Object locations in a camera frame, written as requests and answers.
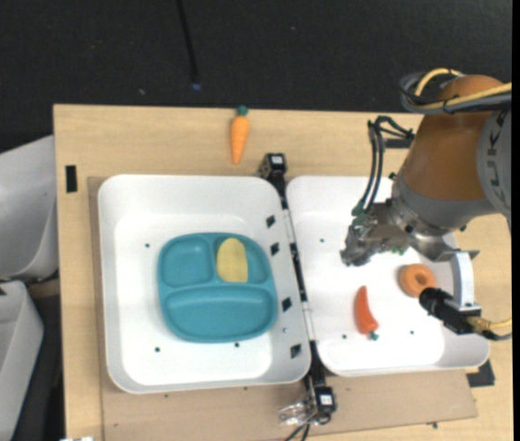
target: white tray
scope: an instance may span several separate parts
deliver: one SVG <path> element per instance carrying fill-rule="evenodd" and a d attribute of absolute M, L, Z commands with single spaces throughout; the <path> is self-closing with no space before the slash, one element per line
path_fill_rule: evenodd
<path fill-rule="evenodd" d="M 378 201 L 390 196 L 391 181 L 383 180 Z M 412 248 L 403 256 L 376 254 L 364 266 L 342 263 L 340 250 L 351 210 L 366 184 L 363 177 L 303 176 L 291 180 L 287 188 L 323 364 L 341 376 L 481 365 L 489 355 L 485 338 L 453 334 L 399 286 L 402 266 L 424 263 L 440 287 L 452 292 L 454 278 L 448 263 L 431 263 Z M 353 302 L 360 286 L 367 286 L 370 308 L 379 322 L 376 341 L 356 329 Z"/>
<path fill-rule="evenodd" d="M 275 223 L 267 226 L 267 218 Z M 276 190 L 255 177 L 119 175 L 99 189 L 107 369 L 123 390 L 188 390 L 301 379 L 311 354 Z M 171 239 L 228 232 L 255 240 L 268 256 L 278 316 L 243 342 L 192 343 L 165 325 L 156 260 Z M 279 243 L 279 252 L 271 246 Z M 290 299 L 283 311 L 281 301 Z M 300 345 L 300 353 L 291 348 Z"/>

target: orange toy carrot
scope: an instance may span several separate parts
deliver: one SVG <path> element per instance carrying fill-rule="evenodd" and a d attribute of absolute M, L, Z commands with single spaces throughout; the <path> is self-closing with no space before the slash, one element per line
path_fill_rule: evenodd
<path fill-rule="evenodd" d="M 250 121 L 245 116 L 247 113 L 247 107 L 239 106 L 238 116 L 232 121 L 232 160 L 236 165 L 242 158 L 243 147 L 245 147 L 245 142 L 248 139 L 248 134 L 250 132 Z"/>
<path fill-rule="evenodd" d="M 370 338 L 373 340 L 379 338 L 379 336 L 374 333 L 374 331 L 379 328 L 379 323 L 372 316 L 372 312 L 368 306 L 366 286 L 362 286 L 356 294 L 356 301 L 354 302 L 354 317 L 360 333 L 369 334 Z"/>

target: black carpet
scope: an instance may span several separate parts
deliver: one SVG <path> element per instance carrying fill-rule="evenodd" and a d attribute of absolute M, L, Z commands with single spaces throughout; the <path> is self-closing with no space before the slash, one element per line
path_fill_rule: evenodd
<path fill-rule="evenodd" d="M 512 78 L 513 0 L 0 0 L 0 152 L 54 103 L 401 111 L 449 66 Z"/>

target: blue plate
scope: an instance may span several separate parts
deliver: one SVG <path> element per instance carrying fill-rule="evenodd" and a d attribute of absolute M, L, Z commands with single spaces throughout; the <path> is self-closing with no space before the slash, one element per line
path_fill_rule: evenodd
<path fill-rule="evenodd" d="M 221 244 L 243 243 L 248 280 L 232 283 L 217 273 Z M 232 233 L 194 233 L 176 237 L 158 258 L 158 290 L 164 321 L 180 338 L 226 343 L 254 338 L 277 318 L 277 292 L 270 264 L 260 246 Z"/>

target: orange toy donut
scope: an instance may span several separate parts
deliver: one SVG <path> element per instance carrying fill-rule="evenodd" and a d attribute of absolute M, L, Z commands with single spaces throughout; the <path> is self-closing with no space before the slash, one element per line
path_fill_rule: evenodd
<path fill-rule="evenodd" d="M 413 298 L 418 298 L 424 289 L 435 287 L 435 277 L 426 265 L 408 265 L 399 275 L 403 290 Z"/>

